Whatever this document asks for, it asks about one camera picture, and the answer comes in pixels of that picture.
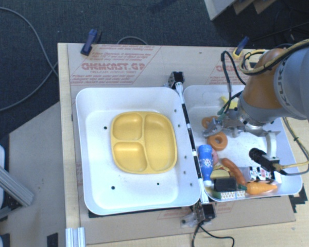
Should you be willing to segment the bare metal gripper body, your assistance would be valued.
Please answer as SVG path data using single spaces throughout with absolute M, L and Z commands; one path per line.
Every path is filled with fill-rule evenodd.
M 264 123 L 253 120 L 243 109 L 228 109 L 220 116 L 222 130 L 231 137 L 241 133 L 250 133 L 257 137 L 265 136 Z

